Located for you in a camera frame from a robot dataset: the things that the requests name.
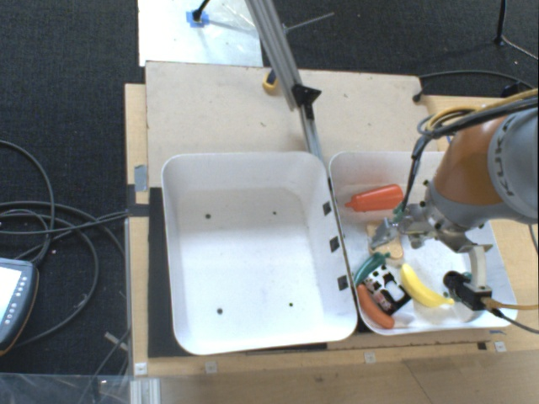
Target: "transparent plastic sheet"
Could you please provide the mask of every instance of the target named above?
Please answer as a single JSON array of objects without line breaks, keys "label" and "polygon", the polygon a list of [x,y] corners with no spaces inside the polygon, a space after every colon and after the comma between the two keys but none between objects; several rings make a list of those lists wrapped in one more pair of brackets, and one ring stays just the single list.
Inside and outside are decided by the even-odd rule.
[{"label": "transparent plastic sheet", "polygon": [[130,397],[127,376],[0,375],[2,404],[127,404]]},{"label": "transparent plastic sheet", "polygon": [[259,34],[244,0],[210,0],[201,23],[188,20],[204,0],[138,0],[139,65],[179,61],[261,67]]}]

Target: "toy banana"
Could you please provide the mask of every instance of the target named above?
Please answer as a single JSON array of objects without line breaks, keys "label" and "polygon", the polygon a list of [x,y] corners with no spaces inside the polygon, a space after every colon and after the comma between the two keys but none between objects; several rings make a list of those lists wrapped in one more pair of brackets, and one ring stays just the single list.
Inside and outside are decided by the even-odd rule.
[{"label": "toy banana", "polygon": [[444,298],[425,286],[407,263],[401,267],[401,284],[414,300],[424,306],[436,307],[442,304],[453,305],[455,303],[452,298]]}]

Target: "wooden table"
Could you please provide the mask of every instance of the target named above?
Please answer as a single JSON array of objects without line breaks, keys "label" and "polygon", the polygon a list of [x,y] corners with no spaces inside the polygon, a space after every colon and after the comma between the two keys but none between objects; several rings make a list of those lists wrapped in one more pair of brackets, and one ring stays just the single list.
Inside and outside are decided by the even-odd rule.
[{"label": "wooden table", "polygon": [[[245,72],[242,76],[238,75],[240,69]],[[193,79],[199,72],[204,80]],[[179,86],[185,84],[185,80],[181,79],[182,73],[192,82],[189,85],[204,82],[205,95],[195,98],[189,89],[178,90]],[[171,123],[164,121],[170,121],[171,112],[177,112],[168,110],[165,102],[170,102],[169,109],[176,109],[178,100],[189,102],[186,107],[190,113],[200,109],[204,114],[202,111],[213,100],[207,94],[211,85],[220,88],[221,93],[217,95],[217,103],[210,105],[216,108],[206,110],[206,115],[212,115],[215,109],[224,107],[237,115],[253,112],[253,106],[269,109],[266,114],[264,110],[257,109],[259,120],[256,127],[247,129],[244,134],[260,136],[260,131],[267,134],[256,145],[264,144],[268,139],[279,143],[274,147],[268,141],[260,147],[262,149],[302,149],[299,116],[293,114],[291,117],[283,98],[268,97],[263,92],[260,86],[263,76],[264,69],[150,64],[147,68],[148,92],[145,85],[125,86],[128,184],[134,184],[135,167],[140,165],[149,165],[151,187],[160,184],[158,165],[172,155],[171,147],[167,149],[167,145],[173,144],[172,138],[167,135],[173,133],[167,126]],[[419,91],[419,80],[413,77],[319,71],[303,71],[302,76],[306,85],[324,91],[320,100],[324,96],[325,99],[318,104],[316,112],[323,151],[329,156],[340,150],[362,148],[409,151],[416,136],[415,122],[409,122],[410,115],[416,120],[453,104],[492,101],[486,98],[426,96],[421,104],[412,104],[412,95]],[[365,92],[369,86],[374,88]],[[167,88],[177,91],[177,97],[171,98],[170,94],[165,94],[163,90]],[[223,88],[241,92],[245,100],[230,99],[231,92],[223,92]],[[332,110],[330,119],[327,115]],[[163,123],[157,124],[157,121],[150,119],[150,116],[153,119],[161,118],[156,114],[165,115]],[[281,118],[273,117],[275,114],[284,115],[282,118],[288,119],[285,120],[286,124],[283,127],[279,120],[273,132],[264,131],[275,122],[273,118]],[[354,115],[364,116],[361,130],[355,129],[358,122]],[[196,123],[189,121],[189,116],[181,112],[173,117],[176,126],[181,126],[183,136],[187,136],[185,143],[189,144],[192,139],[189,133],[199,128],[189,132],[189,125]],[[297,118],[297,121],[290,122],[290,118]],[[389,130],[388,127],[395,128],[402,124],[398,119],[408,119],[406,126],[410,129]],[[241,115],[237,123],[245,124]],[[209,135],[203,145],[191,142],[192,146],[187,151],[182,146],[174,148],[179,148],[177,152],[192,152],[193,149],[209,152],[230,151],[230,148],[233,151],[241,150],[237,143],[234,144],[237,140],[233,132],[237,127],[232,123],[231,126],[219,126],[215,132],[220,134],[219,137],[206,132]],[[226,130],[231,130],[230,136],[223,133]],[[383,137],[376,138],[376,133],[383,133]],[[223,136],[232,138],[231,143],[221,145]],[[441,143],[438,147],[443,149],[445,146]],[[253,144],[249,144],[248,148],[253,148]],[[148,192],[136,192],[136,202],[147,204]],[[496,221],[493,228],[517,300],[536,303],[537,260],[527,227]],[[494,333],[475,329],[391,338],[361,334],[343,342],[330,343],[328,349],[323,351],[150,359],[147,357],[147,217],[131,217],[128,234],[132,362],[135,373],[151,377],[184,376],[162,382],[162,394],[166,397],[163,402],[217,402],[218,396],[219,402],[237,402],[239,399],[247,402],[255,399],[256,402],[357,402],[364,395],[380,402],[453,402],[451,396],[456,399],[472,394],[475,402],[491,403],[502,402],[504,396],[511,396],[508,401],[515,401],[515,393],[520,394],[518,401],[526,401],[528,396],[536,394],[534,381],[528,380],[535,377],[533,373],[537,373],[539,368],[539,337],[512,326]],[[531,327],[539,326],[536,311],[523,311],[518,320]],[[507,352],[497,352],[496,343],[498,346],[502,343]],[[369,363],[373,360],[376,360],[375,364]]]}]

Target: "black floor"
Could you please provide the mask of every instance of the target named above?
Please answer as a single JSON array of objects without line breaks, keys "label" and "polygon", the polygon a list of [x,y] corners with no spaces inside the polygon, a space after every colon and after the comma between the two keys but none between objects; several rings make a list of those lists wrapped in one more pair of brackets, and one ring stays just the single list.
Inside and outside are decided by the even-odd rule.
[{"label": "black floor", "polygon": [[[500,0],[275,3],[287,25],[336,13],[290,33],[300,67],[416,75],[484,70],[537,85],[536,60],[493,43]],[[535,55],[538,14],[539,0],[508,0],[505,33]],[[95,216],[125,209],[123,86],[144,81],[137,41],[136,0],[0,0],[0,140],[41,162],[60,204]],[[427,93],[499,96],[511,83],[446,77],[430,81]],[[40,175],[15,152],[1,148],[0,166],[0,202],[47,200]],[[121,222],[111,228],[122,238]],[[102,233],[88,235],[101,267],[96,294],[58,333],[1,357],[0,371],[92,374],[112,348],[104,334],[125,332],[123,260]],[[0,256],[36,243],[39,238],[2,236]],[[92,258],[77,237],[51,246],[21,342],[72,313],[92,279]],[[103,373],[117,374],[124,360],[117,352]]]}]

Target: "black connector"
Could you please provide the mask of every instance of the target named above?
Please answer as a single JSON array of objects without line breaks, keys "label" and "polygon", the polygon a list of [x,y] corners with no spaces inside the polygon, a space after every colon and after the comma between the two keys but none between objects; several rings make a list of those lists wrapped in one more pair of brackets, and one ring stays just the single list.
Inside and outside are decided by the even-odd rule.
[{"label": "black connector", "polygon": [[492,297],[492,290],[487,286],[474,288],[471,280],[457,271],[449,271],[444,276],[444,285],[449,290],[451,297],[460,300],[472,311],[485,310],[486,306],[482,302],[483,298]]}]

